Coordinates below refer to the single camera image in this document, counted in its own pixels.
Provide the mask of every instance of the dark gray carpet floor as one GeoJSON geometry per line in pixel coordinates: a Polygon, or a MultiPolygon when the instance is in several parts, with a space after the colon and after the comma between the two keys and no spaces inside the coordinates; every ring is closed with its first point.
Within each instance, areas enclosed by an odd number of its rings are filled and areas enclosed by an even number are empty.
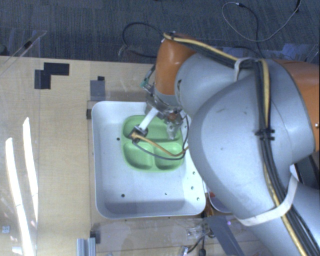
{"type": "MultiPolygon", "coordinates": [[[[12,37],[32,31],[47,31],[41,39],[41,57],[93,61],[147,63],[150,58],[129,54],[122,31],[131,22],[144,22],[160,31],[189,34],[214,46],[257,50],[255,42],[237,35],[225,22],[225,0],[0,0],[0,44],[14,48],[12,37]]],[[[243,0],[257,15],[258,38],[270,36],[293,13],[296,0],[243,0]]],[[[234,4],[225,15],[242,34],[254,39],[255,17],[234,4]]],[[[299,12],[270,40],[259,43],[262,50],[281,50],[285,44],[319,49],[320,1],[302,0],[299,12]]],[[[128,28],[129,49],[156,55],[161,36],[151,28],[128,28]]]]}

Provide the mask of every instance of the tan tube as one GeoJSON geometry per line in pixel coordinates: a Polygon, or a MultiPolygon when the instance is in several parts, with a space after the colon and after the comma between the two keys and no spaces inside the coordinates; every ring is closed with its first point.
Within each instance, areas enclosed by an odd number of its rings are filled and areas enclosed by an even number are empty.
{"type": "Polygon", "coordinates": [[[319,150],[319,66],[307,62],[275,59],[292,76],[309,114],[315,140],[315,151],[319,150]]]}
{"type": "Polygon", "coordinates": [[[165,95],[175,94],[177,72],[185,60],[195,53],[181,43],[167,39],[163,40],[155,64],[155,88],[158,92],[165,95]]]}

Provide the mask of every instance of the green divided plate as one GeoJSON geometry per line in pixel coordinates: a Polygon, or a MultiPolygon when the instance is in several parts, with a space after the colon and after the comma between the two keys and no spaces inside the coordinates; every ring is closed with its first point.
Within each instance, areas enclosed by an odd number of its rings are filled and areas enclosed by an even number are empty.
{"type": "MultiPolygon", "coordinates": [[[[132,144],[129,134],[135,126],[142,122],[144,118],[144,115],[133,115],[128,117],[122,125],[121,151],[126,164],[137,171],[147,172],[163,172],[177,169],[183,163],[183,159],[160,159],[143,152],[141,149],[132,144]]],[[[178,154],[182,151],[183,137],[181,130],[179,129],[179,131],[176,133],[174,140],[169,140],[167,135],[167,125],[158,117],[155,117],[148,125],[148,134],[146,138],[159,144],[172,154],[178,154]]],[[[148,142],[140,140],[138,145],[145,150],[148,150],[149,152],[161,157],[174,158],[162,152],[160,149],[149,144],[148,142]]]]}

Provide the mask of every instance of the yellow cable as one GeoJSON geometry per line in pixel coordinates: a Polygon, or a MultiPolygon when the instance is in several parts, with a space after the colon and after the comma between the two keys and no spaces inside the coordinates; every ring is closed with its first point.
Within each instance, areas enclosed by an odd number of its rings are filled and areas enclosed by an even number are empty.
{"type": "Polygon", "coordinates": [[[221,50],[218,50],[206,43],[203,43],[203,42],[200,42],[200,41],[197,41],[197,40],[194,40],[194,39],[187,39],[187,38],[180,38],[180,37],[172,37],[171,35],[167,34],[167,33],[163,33],[163,36],[165,39],[168,39],[168,40],[172,40],[172,41],[176,41],[176,42],[180,42],[180,43],[188,43],[188,44],[192,44],[192,45],[196,45],[196,46],[200,46],[202,48],[205,48],[211,52],[214,52],[216,54],[219,54],[219,55],[222,55],[230,60],[233,60],[233,61],[237,61],[238,58],[237,57],[234,57],[230,54],[227,54],[221,50]]]}
{"type": "Polygon", "coordinates": [[[145,141],[155,147],[157,147],[158,149],[160,149],[161,151],[163,151],[164,153],[166,153],[167,155],[171,156],[171,157],[178,157],[181,156],[182,154],[184,154],[187,150],[188,150],[188,146],[186,148],[184,148],[180,153],[178,154],[172,154],[171,152],[169,152],[168,150],[166,150],[165,148],[163,148],[162,146],[160,146],[159,144],[155,143],[154,141],[152,141],[151,139],[148,139],[146,137],[143,137],[139,134],[137,134],[135,131],[132,133],[131,137],[133,139],[140,139],[142,141],[145,141]]]}
{"type": "MultiPolygon", "coordinates": [[[[259,60],[262,63],[262,68],[263,68],[263,91],[264,91],[264,113],[265,113],[265,124],[268,127],[269,125],[269,112],[270,112],[270,77],[269,77],[269,68],[268,64],[264,59],[259,60]]],[[[271,198],[278,207],[280,205],[279,198],[275,192],[275,189],[272,185],[272,182],[270,180],[270,176],[268,174],[268,170],[265,164],[263,164],[263,173],[264,173],[264,178],[265,182],[267,184],[269,193],[271,195],[271,198]]],[[[296,248],[298,249],[299,253],[302,256],[308,256],[304,247],[302,246],[301,242],[299,241],[294,229],[292,228],[288,218],[286,215],[281,216],[282,222],[288,231],[293,243],[295,244],[296,248]]]]}

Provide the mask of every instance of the white tray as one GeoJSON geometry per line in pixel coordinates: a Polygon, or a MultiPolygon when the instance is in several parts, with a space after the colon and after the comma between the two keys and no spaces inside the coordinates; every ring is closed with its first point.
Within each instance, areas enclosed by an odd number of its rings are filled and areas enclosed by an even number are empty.
{"type": "MultiPolygon", "coordinates": [[[[203,181],[189,152],[173,171],[146,172],[130,168],[121,152],[126,118],[144,115],[146,103],[101,101],[92,109],[95,203],[108,219],[193,216],[206,205],[203,181]]],[[[182,126],[185,136],[187,129],[182,126]]]]}

